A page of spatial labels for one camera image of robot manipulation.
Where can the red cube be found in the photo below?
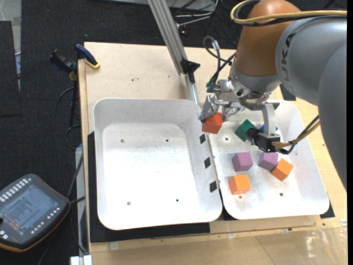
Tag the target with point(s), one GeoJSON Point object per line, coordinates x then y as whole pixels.
{"type": "Point", "coordinates": [212, 124]}

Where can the blue cube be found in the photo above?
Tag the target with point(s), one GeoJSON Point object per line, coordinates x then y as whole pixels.
{"type": "Point", "coordinates": [262, 127]}

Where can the pale wood board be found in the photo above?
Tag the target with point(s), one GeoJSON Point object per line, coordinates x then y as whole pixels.
{"type": "Point", "coordinates": [132, 70]}

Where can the white plastic tray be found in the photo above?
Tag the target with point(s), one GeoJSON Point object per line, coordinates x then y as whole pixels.
{"type": "Point", "coordinates": [264, 200]}
{"type": "Point", "coordinates": [149, 170]}

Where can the orange cube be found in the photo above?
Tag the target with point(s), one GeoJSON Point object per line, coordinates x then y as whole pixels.
{"type": "Point", "coordinates": [282, 170]}
{"type": "Point", "coordinates": [239, 184]}

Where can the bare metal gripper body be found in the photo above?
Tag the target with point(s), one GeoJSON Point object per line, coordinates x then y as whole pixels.
{"type": "Point", "coordinates": [237, 99]}

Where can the purple cube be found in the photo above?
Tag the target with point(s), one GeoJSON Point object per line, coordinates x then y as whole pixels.
{"type": "Point", "coordinates": [242, 161]}
{"type": "Point", "coordinates": [268, 160]}

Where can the black cylinder on white bracket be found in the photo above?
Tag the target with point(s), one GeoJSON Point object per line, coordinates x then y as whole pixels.
{"type": "Point", "coordinates": [268, 120]}

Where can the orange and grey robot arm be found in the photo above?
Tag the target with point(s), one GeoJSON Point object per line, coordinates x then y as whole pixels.
{"type": "Point", "coordinates": [309, 59]}

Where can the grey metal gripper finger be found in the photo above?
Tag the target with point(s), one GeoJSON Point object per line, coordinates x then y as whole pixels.
{"type": "Point", "coordinates": [228, 114]}
{"type": "Point", "coordinates": [209, 110]}

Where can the green cube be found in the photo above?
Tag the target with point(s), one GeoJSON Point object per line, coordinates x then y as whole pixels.
{"type": "Point", "coordinates": [244, 130]}

